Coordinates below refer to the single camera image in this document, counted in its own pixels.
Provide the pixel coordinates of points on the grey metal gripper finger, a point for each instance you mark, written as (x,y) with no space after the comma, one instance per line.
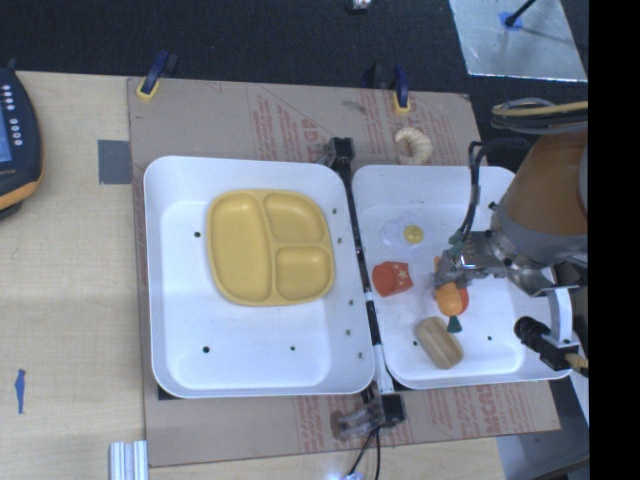
(442,279)
(462,278)

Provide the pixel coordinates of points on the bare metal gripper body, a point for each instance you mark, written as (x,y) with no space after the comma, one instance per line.
(492,260)

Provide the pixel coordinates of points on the orange carrot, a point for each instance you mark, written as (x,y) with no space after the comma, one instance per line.
(449,300)

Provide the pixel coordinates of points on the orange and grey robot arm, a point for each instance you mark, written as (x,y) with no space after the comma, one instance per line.
(545,193)

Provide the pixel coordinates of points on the toy fried egg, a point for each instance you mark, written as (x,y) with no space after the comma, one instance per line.
(413,234)

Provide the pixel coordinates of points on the red carton with yellow stars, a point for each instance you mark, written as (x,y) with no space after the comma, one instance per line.
(387,279)

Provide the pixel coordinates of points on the tan bread roll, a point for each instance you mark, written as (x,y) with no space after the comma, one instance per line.
(440,344)

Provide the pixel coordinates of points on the white plastic tray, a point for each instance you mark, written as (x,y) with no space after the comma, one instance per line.
(250,343)
(495,363)

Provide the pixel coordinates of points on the thin black and white rod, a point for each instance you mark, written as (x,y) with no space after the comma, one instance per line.
(356,238)

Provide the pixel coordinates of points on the beige croissant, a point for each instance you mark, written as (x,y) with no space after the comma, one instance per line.
(419,140)

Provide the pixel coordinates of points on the yellow divided plate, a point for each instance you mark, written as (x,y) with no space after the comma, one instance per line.
(240,248)

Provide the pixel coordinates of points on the brown cardboard board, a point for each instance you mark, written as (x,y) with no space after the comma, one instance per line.
(210,118)

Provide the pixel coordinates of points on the small can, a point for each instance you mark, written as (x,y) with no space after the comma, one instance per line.
(359,1)

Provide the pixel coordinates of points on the black cylinder on white bracket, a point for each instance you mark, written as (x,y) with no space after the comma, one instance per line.
(540,340)

